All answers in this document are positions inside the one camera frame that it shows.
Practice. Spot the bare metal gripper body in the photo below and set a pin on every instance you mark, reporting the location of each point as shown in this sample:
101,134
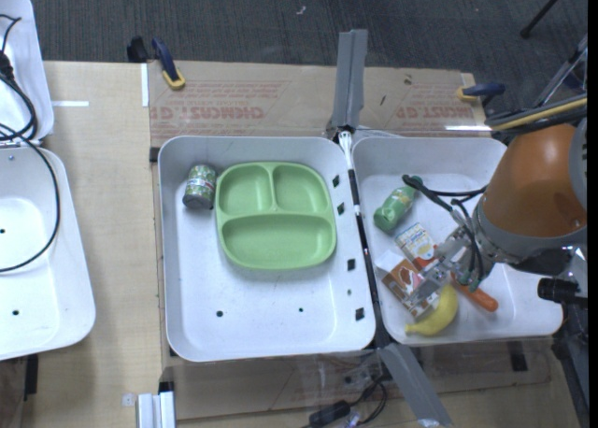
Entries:
461,268

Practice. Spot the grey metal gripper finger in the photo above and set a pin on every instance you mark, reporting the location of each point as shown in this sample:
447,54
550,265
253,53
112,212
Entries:
452,248
426,287

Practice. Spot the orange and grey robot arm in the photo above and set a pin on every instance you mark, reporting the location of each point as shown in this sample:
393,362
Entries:
532,183

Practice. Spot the brown and white carton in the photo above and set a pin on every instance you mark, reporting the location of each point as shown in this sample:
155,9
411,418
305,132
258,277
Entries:
397,276

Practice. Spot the yellow banana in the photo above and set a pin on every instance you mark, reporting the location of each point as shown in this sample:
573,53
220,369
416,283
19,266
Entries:
441,316

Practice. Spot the orange carrot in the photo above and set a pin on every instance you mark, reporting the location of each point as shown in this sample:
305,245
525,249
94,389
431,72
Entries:
483,300

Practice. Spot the white and orange carton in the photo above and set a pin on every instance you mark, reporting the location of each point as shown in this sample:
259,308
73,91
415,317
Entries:
413,241

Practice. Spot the green plastic bottle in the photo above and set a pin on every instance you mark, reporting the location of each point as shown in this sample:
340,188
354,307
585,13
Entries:
394,209

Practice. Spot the green divided plate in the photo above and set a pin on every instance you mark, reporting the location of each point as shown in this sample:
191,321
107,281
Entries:
275,234

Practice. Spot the brown cardboard board red print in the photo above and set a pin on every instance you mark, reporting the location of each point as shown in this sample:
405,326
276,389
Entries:
261,104

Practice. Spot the green labelled can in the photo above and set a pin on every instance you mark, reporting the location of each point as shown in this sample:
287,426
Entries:
200,187

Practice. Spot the black cylinder on white bracket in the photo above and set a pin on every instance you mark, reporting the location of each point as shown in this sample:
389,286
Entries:
558,290

